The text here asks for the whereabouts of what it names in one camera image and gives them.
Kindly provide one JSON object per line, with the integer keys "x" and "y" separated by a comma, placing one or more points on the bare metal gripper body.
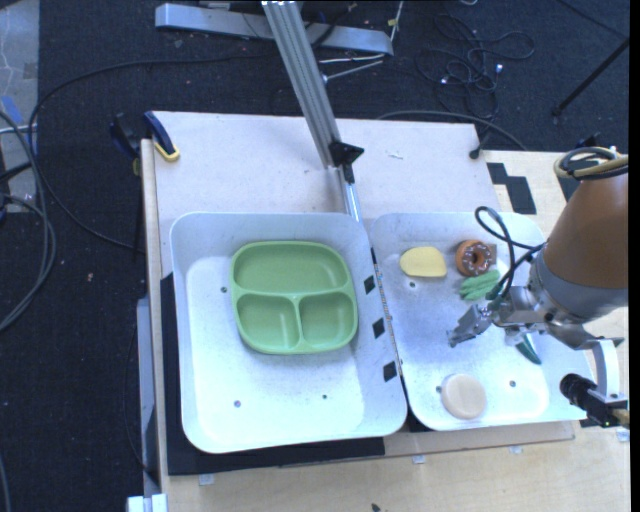
{"x": 525, "y": 307}

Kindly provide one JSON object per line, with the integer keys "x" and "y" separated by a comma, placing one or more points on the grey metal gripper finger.
{"x": 467, "y": 325}

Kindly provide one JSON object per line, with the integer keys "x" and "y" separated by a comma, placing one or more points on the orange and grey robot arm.
{"x": 585, "y": 235}

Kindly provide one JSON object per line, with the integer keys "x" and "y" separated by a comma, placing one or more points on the white plastic tray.
{"x": 430, "y": 330}
{"x": 280, "y": 390}

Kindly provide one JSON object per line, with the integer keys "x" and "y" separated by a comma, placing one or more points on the light green toy vegetable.
{"x": 477, "y": 287}

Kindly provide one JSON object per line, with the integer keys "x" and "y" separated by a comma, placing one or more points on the brown sprinkled doughnut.
{"x": 465, "y": 262}

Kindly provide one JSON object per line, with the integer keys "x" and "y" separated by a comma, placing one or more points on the beige round biscuit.
{"x": 464, "y": 396}

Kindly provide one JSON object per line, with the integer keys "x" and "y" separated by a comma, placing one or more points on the yellow toy slice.
{"x": 422, "y": 262}

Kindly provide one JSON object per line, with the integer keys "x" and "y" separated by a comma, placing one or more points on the thin black and white rod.
{"x": 385, "y": 300}

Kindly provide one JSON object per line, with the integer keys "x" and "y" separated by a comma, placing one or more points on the green divided plate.
{"x": 292, "y": 265}

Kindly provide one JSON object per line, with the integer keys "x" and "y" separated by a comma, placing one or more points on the pale flat board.
{"x": 240, "y": 165}

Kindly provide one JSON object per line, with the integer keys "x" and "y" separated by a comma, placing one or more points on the black cylinder on white bracket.
{"x": 590, "y": 395}

